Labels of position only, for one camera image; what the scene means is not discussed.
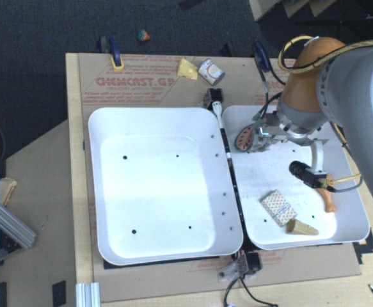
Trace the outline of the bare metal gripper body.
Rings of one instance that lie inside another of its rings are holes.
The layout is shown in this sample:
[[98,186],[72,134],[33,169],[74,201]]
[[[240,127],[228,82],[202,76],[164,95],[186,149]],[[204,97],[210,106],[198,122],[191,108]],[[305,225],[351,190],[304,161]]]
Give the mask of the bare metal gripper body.
[[254,123],[252,134],[252,151],[264,152],[271,145],[293,142],[299,146],[307,145],[312,129],[296,125],[284,114],[279,112],[267,113],[264,118]]

